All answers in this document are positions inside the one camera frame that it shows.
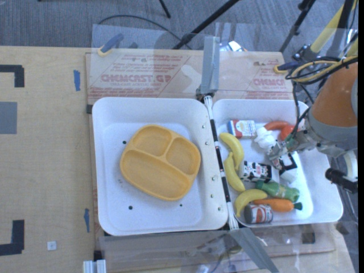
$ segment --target yellow banana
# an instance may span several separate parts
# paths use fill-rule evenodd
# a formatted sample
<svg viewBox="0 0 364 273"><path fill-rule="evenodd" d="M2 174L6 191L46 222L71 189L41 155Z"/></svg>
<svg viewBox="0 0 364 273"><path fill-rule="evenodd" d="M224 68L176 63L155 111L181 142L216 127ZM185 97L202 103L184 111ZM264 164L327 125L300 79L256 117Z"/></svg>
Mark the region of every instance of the yellow banana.
<svg viewBox="0 0 364 273"><path fill-rule="evenodd" d="M245 186L240 180L238 174L234 169L233 153L229 152L229 156L224 161L224 170L226 173L227 182L238 192L245 191Z"/></svg>
<svg viewBox="0 0 364 273"><path fill-rule="evenodd" d="M242 192L235 199L235 209L237 212L237 217L240 217L240 212L245 208L245 206L254 200L267 198L268 194L260 189L248 189Z"/></svg>
<svg viewBox="0 0 364 273"><path fill-rule="evenodd" d="M243 146L240 144L240 141L232 134L221 133L220 138L224 143L227 144L227 146L233 152L234 168L235 171L239 171L240 163L244 159Z"/></svg>

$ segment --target green plastic bottle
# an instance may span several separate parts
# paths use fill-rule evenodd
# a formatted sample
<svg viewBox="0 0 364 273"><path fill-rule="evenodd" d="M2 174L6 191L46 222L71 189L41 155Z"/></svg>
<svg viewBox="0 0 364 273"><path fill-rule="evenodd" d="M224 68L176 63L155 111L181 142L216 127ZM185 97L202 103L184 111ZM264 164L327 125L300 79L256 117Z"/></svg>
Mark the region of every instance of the green plastic bottle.
<svg viewBox="0 0 364 273"><path fill-rule="evenodd" d="M260 189L268 193L272 197L289 199L296 202L300 197L300 191L297 188L291 188L274 181L264 183L264 181L257 181L255 184L256 189Z"/></svg>

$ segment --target yellow divided plate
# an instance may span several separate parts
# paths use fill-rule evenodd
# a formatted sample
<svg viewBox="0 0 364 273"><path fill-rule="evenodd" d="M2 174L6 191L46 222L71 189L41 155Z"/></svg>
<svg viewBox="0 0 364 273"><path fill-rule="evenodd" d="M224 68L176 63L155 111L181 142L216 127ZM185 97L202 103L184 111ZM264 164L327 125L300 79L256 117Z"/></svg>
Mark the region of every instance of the yellow divided plate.
<svg viewBox="0 0 364 273"><path fill-rule="evenodd" d="M173 201L190 190L200 163L200 152L191 141L163 126L146 125L128 142L120 170L141 191Z"/></svg>

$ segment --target tin can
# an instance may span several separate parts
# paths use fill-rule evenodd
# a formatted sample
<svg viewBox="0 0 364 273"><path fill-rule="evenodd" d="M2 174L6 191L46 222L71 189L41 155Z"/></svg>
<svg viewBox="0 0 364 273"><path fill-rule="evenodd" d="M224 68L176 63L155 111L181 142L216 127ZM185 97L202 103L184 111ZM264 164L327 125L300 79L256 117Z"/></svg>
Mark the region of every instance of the tin can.
<svg viewBox="0 0 364 273"><path fill-rule="evenodd" d="M272 207L269 204L251 204L244 209L244 218L247 224L262 224L273 220Z"/></svg>

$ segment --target toothpaste box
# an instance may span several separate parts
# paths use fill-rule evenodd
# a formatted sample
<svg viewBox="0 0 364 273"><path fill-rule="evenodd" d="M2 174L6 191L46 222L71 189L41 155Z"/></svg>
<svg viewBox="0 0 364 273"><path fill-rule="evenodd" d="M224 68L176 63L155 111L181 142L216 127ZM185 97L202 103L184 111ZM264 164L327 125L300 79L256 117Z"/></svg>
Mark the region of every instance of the toothpaste box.
<svg viewBox="0 0 364 273"><path fill-rule="evenodd" d="M242 121L234 119L227 124L229 133L233 134L238 139L253 139L257 136L257 129L254 121Z"/></svg>

